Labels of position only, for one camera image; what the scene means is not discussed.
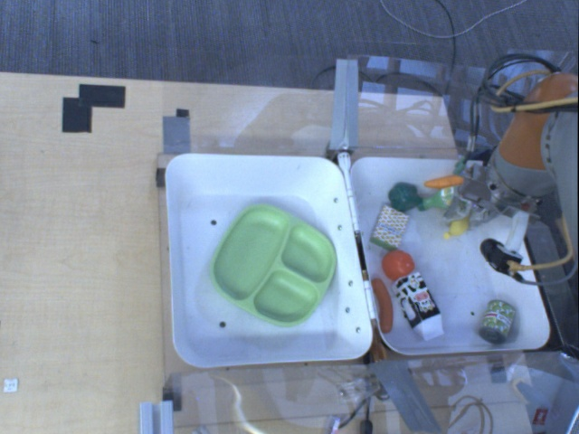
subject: white sticker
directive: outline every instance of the white sticker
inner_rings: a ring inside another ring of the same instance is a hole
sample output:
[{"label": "white sticker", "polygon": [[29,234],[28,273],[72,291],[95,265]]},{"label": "white sticker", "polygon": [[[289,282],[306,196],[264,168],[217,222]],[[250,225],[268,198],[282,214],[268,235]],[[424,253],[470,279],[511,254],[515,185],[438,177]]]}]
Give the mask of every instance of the white sticker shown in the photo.
[{"label": "white sticker", "polygon": [[18,379],[13,378],[10,380],[4,380],[4,392],[17,392],[18,391]]}]

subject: white cable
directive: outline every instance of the white cable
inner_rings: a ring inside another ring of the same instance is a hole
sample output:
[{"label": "white cable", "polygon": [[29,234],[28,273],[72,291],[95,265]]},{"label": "white cable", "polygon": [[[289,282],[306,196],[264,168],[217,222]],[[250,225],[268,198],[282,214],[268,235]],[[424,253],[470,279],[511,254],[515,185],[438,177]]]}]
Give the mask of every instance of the white cable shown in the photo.
[{"label": "white cable", "polygon": [[426,35],[427,37],[431,37],[433,39],[453,39],[456,37],[459,37],[461,35],[464,35],[465,33],[468,33],[470,31],[472,31],[472,29],[474,29],[475,27],[477,27],[479,24],[483,23],[484,21],[486,21],[487,19],[489,19],[492,16],[496,16],[497,14],[500,13],[504,13],[508,10],[512,10],[513,8],[516,8],[519,5],[522,5],[526,2],[528,2],[529,0],[521,0],[518,3],[512,4],[511,6],[507,6],[506,8],[503,8],[502,10],[497,10],[493,13],[487,14],[486,16],[481,17],[475,24],[473,24],[470,27],[467,27],[464,31],[460,31],[459,33],[452,33],[450,35],[438,35],[436,33],[426,33],[424,31],[421,31],[420,29],[416,29],[415,27],[409,25],[408,23],[404,22],[402,19],[398,18],[397,16],[394,16],[392,13],[390,13],[390,11],[388,10],[388,8],[386,8],[386,4],[384,3],[384,0],[380,0],[380,4],[382,5],[382,8],[384,8],[384,11],[386,11],[386,14],[388,14],[391,18],[395,19],[395,21],[397,21],[398,23],[400,23],[401,25],[403,25],[404,27],[410,29],[411,31],[415,31],[416,33],[419,33],[420,35]]}]

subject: sausage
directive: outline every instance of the sausage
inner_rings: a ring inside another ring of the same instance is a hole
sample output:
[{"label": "sausage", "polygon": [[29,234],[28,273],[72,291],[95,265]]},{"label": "sausage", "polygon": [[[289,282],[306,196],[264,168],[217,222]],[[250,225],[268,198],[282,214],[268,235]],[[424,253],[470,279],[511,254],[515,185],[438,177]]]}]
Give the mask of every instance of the sausage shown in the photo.
[{"label": "sausage", "polygon": [[374,278],[372,280],[372,289],[374,290],[374,295],[378,303],[380,331],[384,334],[390,333],[394,321],[394,314],[392,309],[392,299],[390,298],[388,288],[380,278]]}]

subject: white tray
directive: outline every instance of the white tray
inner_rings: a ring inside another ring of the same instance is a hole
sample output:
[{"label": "white tray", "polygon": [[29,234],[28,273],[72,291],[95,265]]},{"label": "white tray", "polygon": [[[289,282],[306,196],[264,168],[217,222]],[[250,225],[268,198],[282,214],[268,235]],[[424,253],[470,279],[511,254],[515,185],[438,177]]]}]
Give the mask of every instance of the white tray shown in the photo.
[{"label": "white tray", "polygon": [[[352,185],[370,278],[385,279],[380,264],[385,251],[369,240],[376,216],[388,202],[388,191],[398,182],[408,182],[415,184],[419,193],[432,193],[423,182],[451,174],[454,164],[453,160],[381,157],[355,162]],[[423,341],[411,331],[401,308],[394,304],[394,326],[383,335],[384,341],[396,352],[407,355],[530,350],[543,346],[550,327],[539,288],[497,273],[479,251],[480,243],[487,238],[505,242],[510,219],[500,216],[460,237],[445,240],[442,235],[448,227],[442,214],[438,209],[409,211],[400,248],[413,256],[416,269],[432,292],[441,310],[445,334]],[[527,252],[521,253],[523,263],[529,263]],[[523,277],[535,280],[532,272],[523,272]],[[501,345],[490,344],[477,333],[481,315],[492,299],[503,299],[517,310],[509,338]]]},{"label": "white tray", "polygon": [[[173,338],[199,367],[354,359],[372,341],[343,176],[316,157],[181,155],[166,170]],[[223,298],[209,264],[237,214],[270,203],[330,238],[337,271],[303,324],[280,327]]]}]

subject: green plate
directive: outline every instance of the green plate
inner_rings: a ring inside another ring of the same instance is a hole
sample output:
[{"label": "green plate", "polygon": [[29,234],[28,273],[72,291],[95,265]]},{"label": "green plate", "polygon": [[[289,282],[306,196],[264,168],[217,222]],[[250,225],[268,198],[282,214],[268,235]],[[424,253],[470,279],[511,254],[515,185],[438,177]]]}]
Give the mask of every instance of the green plate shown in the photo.
[{"label": "green plate", "polygon": [[305,321],[336,270],[331,241],[268,204],[246,208],[223,236],[211,262],[217,290],[242,309],[279,326]]}]

